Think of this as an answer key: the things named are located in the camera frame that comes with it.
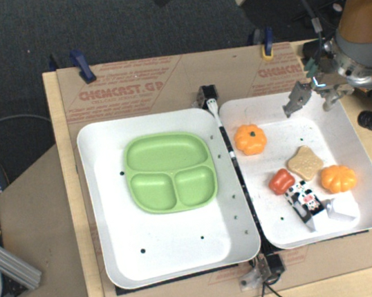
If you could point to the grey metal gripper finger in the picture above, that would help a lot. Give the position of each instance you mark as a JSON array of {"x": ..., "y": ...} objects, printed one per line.
[
  {"x": 332, "y": 96},
  {"x": 298, "y": 96}
]

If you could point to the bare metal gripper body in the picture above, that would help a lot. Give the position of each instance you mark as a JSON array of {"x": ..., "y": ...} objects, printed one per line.
[{"x": 358, "y": 73}]

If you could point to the white plastic tray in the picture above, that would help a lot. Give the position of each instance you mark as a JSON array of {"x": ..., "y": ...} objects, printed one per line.
[
  {"x": 329, "y": 125},
  {"x": 172, "y": 240}
]

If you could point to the orange toy pumpkin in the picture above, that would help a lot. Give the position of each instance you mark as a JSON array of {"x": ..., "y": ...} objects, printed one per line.
[
  {"x": 338, "y": 179},
  {"x": 250, "y": 141}
]

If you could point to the tan toy bread slice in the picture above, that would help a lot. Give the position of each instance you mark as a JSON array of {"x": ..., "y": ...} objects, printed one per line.
[{"x": 305, "y": 163}]

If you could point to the red toy bell pepper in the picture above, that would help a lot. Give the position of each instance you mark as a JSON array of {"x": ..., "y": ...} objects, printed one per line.
[{"x": 281, "y": 182}]

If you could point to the thin black and white rod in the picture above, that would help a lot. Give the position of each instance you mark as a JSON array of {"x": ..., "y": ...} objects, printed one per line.
[{"x": 233, "y": 157}]

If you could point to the cow print milk carton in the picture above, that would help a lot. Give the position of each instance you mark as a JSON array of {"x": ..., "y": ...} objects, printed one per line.
[{"x": 303, "y": 202}]

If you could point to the brown cardboard board, red print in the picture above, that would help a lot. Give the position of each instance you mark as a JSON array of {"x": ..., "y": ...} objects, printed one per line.
[{"x": 167, "y": 77}]

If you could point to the green divided plate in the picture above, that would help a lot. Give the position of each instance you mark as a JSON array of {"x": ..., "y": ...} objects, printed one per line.
[{"x": 170, "y": 171}]

